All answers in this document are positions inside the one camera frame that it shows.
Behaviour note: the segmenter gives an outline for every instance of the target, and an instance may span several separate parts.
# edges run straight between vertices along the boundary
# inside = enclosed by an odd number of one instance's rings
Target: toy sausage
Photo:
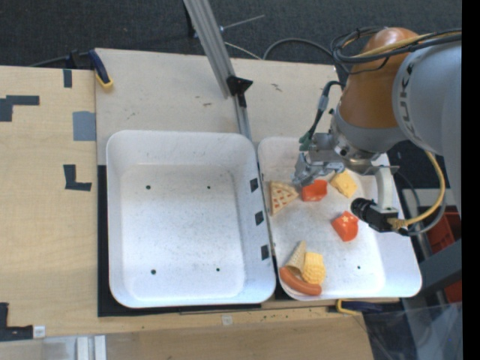
[[[286,285],[292,287],[295,291],[304,293],[305,295],[318,296],[322,293],[322,287],[319,284],[309,284],[296,277],[287,267],[281,267],[279,270],[280,279]]]

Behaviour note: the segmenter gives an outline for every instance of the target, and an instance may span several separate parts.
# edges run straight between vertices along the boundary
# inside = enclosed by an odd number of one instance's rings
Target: wooden table
[[[107,59],[113,57],[113,60],[115,54],[131,56],[125,51],[100,49],[99,53]],[[172,62],[177,65],[179,62],[193,63],[204,72],[199,81],[190,81],[187,87],[179,81],[182,77],[175,74],[160,84],[171,87],[170,91],[162,91],[161,99],[164,103],[170,101],[166,104],[169,113],[185,105],[186,101],[179,100],[180,96],[190,97],[195,106],[190,118],[183,116],[178,124],[177,120],[170,119],[164,128],[201,131],[213,127],[215,131],[236,132],[234,109],[221,96],[206,58],[148,52],[132,54],[146,61],[163,58],[164,65],[169,66]],[[304,133],[313,121],[323,84],[336,76],[333,67],[328,65],[242,59],[232,62],[240,77],[254,81],[247,92],[247,104],[255,143],[267,136],[297,137]],[[115,73],[115,68],[111,71],[116,94],[126,95],[128,88],[122,86],[122,81],[128,78],[128,71],[124,70],[124,75]],[[291,348],[296,348],[299,343],[304,354],[321,350],[330,355],[343,354],[344,357],[336,359],[350,359],[353,354],[356,359],[372,358],[362,317],[329,313],[327,306],[335,301],[305,304],[272,298],[260,309],[99,318],[97,166],[101,164],[103,149],[97,147],[102,146],[108,133],[114,131],[118,119],[100,129],[99,124],[109,117],[105,115],[107,105],[99,109],[98,103],[110,105],[111,96],[108,95],[112,93],[104,91],[95,82],[95,75],[90,70],[72,70],[72,85],[68,87],[65,78],[69,73],[62,69],[0,67],[0,81],[3,82],[0,98],[33,95],[40,99],[37,106],[14,104],[11,121],[0,121],[0,302],[10,305],[9,326],[45,326],[47,337],[133,332],[127,340],[132,345],[130,348],[135,347],[134,342],[138,344],[133,338],[143,332],[151,332],[145,333],[142,340],[152,343],[155,348],[157,336],[152,331],[161,332],[172,339],[168,339],[169,346],[162,350],[169,347],[178,354],[188,351],[181,348],[181,338],[185,335],[189,340],[201,343],[205,340],[213,342],[221,333],[226,343],[236,342],[232,348],[239,353],[243,353],[248,345],[254,345],[255,350],[264,355],[260,356],[263,359],[276,353],[275,347],[284,348],[286,353],[295,352],[296,349]],[[141,98],[142,88],[145,87],[139,87],[137,93],[130,91],[130,94]],[[339,92],[332,89],[331,103],[338,101],[338,95]],[[171,102],[172,98],[176,99],[176,105]],[[126,100],[117,105],[132,110],[124,115],[134,119],[131,127],[147,129],[142,119],[149,117],[148,111],[132,115],[141,102]],[[278,110],[280,106],[285,108],[283,112]],[[212,116],[216,110],[217,114],[220,113],[217,118]],[[81,112],[97,113],[98,143],[74,139],[73,116]],[[209,120],[194,123],[197,116]],[[76,180],[91,183],[91,190],[65,189],[64,165],[67,164],[76,166]],[[292,336],[290,349],[287,348],[290,339],[281,339],[284,335]],[[244,349],[238,343],[241,336]],[[29,347],[38,345],[37,341],[25,345],[10,343],[8,348],[13,352],[28,351]],[[6,345],[0,346],[0,352],[2,347],[7,348]],[[118,353],[125,354],[125,348]],[[123,358],[127,357],[114,356],[114,359]]]

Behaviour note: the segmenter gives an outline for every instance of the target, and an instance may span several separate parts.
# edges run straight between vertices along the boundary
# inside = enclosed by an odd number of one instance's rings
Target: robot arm
[[[461,31],[418,36],[404,28],[375,28],[366,33],[373,36],[356,56],[328,133],[310,129],[300,139],[293,184],[309,185],[345,168],[375,175],[378,202],[356,199],[352,211],[375,230],[398,231],[405,226],[394,222],[398,211],[389,204],[387,179],[397,167],[373,162],[396,143],[411,140],[429,158],[445,158],[461,216]]]

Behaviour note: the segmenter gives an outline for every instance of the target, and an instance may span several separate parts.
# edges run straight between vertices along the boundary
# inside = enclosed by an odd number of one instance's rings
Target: black clamp
[[[88,51],[88,57],[90,58],[90,61],[95,69],[95,77],[97,81],[102,87],[106,89],[110,88],[113,85],[113,80],[110,78],[110,75],[108,74],[100,56],[95,52],[94,49],[91,49]]]
[[[90,61],[85,56],[87,56],[85,53],[80,53],[78,49],[73,49],[65,59],[65,68],[90,69]]]
[[[33,325],[7,326],[8,303],[0,303],[0,341],[17,341],[33,338]]]
[[[238,105],[242,108],[247,107],[247,101],[245,100],[245,92],[254,82],[247,79],[242,79],[237,76],[228,76],[226,84],[230,90],[230,94],[238,98]]]

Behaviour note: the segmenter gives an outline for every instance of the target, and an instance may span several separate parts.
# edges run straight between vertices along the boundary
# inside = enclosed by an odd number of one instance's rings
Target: black cable
[[[88,52],[81,52],[78,54],[78,56],[83,57],[83,56],[87,56],[88,54],[89,54]],[[71,57],[70,55],[65,55],[62,57],[51,58],[50,60],[45,60],[35,64],[30,64],[28,65],[28,67],[44,67],[45,65],[51,65],[58,62],[67,62],[70,57]]]
[[[309,140],[311,140],[311,138],[313,137],[315,130],[317,129],[317,125],[320,122],[320,119],[322,118],[323,113],[325,112],[325,109],[329,102],[330,88],[334,85],[341,86],[342,88],[345,86],[342,82],[335,81],[335,80],[329,81],[325,84],[322,90],[322,96],[320,96],[315,120],[313,121],[313,125],[310,127],[310,129],[307,132]]]
[[[350,71],[349,74],[350,75],[358,75],[358,74],[363,74],[364,72],[374,72],[374,71],[378,71],[380,69],[382,69],[383,67],[385,67],[385,64],[387,64],[387,62],[389,61],[389,57],[385,57],[383,59],[383,62],[381,65],[379,65],[378,67],[376,68],[371,68],[371,69],[362,69],[362,70],[357,70],[356,72],[352,72]]]
[[[331,42],[331,54],[336,62],[339,64],[362,64],[366,62],[372,62],[379,59],[384,59],[399,55],[401,53],[411,53],[416,50],[420,50],[427,47],[432,47],[433,45],[446,44],[454,41],[461,41],[461,28],[454,28],[445,31],[437,31],[427,36],[424,36],[417,41],[407,44],[406,46],[401,46],[397,49],[392,49],[388,52],[380,53],[377,55],[369,55],[364,57],[355,57],[355,56],[346,56],[342,53],[342,49],[346,45],[351,44],[354,41],[357,41],[359,38],[365,36],[375,35],[378,31],[384,29],[385,27],[367,27],[363,29],[357,29],[354,32],[349,34],[336,37]]]
[[[420,201],[419,194],[417,193],[415,187],[413,187],[412,182],[400,171],[397,171],[395,175],[400,176],[402,180],[406,182],[406,184],[412,191],[413,197],[415,198],[417,209],[419,209],[422,206],[422,203]],[[427,226],[425,226],[422,221],[419,221],[417,223],[412,224],[408,229],[403,229],[399,231],[399,233],[402,236],[409,236],[409,237],[418,236],[418,235],[421,235],[422,233],[426,233],[427,231],[431,230],[440,222],[440,219],[442,218],[443,213],[445,212],[446,206],[447,206],[446,198],[443,197],[442,205],[440,206],[439,211],[437,212],[435,218]],[[421,229],[415,230],[416,226],[418,225],[421,226]]]
[[[302,38],[299,38],[299,37],[288,37],[288,38],[285,38],[285,39],[282,39],[282,40],[279,40],[279,41],[276,41],[274,42],[271,46],[269,46],[267,48],[267,50],[263,53],[263,57],[262,59],[263,60],[266,60],[267,57],[269,57],[269,54],[270,52],[280,46],[281,44],[286,44],[286,43],[300,43],[300,44],[308,44],[308,45],[311,45],[312,47],[315,47],[317,48],[318,50],[321,50],[323,51],[327,56],[329,56],[330,58],[332,58],[333,60],[333,55],[332,55],[332,52],[325,46],[321,45],[321,44],[318,44],[312,40],[307,40],[307,39],[302,39]],[[349,73],[348,69],[346,69],[342,64],[339,64],[340,68],[343,69],[343,72],[345,72],[346,74]]]

